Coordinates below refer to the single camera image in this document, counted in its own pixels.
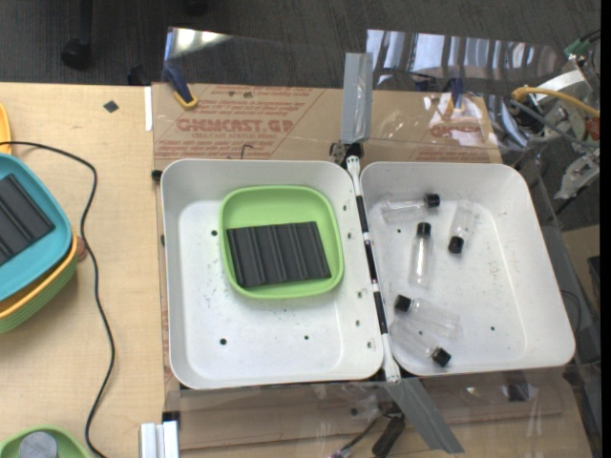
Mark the white plastic tray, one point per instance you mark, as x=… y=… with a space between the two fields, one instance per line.
x=267 y=341
x=506 y=275

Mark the brown cardboard board red print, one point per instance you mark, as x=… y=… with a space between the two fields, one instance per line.
x=286 y=122

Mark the black ribbed block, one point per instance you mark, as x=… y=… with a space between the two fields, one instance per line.
x=19 y=217
x=279 y=254

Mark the yellow plate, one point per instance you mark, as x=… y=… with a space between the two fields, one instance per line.
x=4 y=131

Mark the clear bottle with black cap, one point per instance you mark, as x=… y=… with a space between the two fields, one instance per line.
x=415 y=341
x=462 y=227
x=421 y=258
x=406 y=206
x=432 y=317

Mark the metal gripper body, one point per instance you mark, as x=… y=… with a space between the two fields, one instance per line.
x=583 y=108

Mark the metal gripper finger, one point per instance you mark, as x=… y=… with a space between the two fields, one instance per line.
x=580 y=179

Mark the green plate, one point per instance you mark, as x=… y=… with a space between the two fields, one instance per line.
x=71 y=439
x=48 y=314
x=281 y=205

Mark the black office chair base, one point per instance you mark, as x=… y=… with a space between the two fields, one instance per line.
x=86 y=17

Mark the blue plate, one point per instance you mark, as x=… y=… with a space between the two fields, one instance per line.
x=43 y=265

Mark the grey metal cylinder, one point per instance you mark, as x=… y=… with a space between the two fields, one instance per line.
x=38 y=445

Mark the orange plate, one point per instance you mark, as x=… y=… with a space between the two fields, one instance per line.
x=52 y=294

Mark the thin black and white rod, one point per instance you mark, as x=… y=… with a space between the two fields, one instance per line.
x=364 y=222

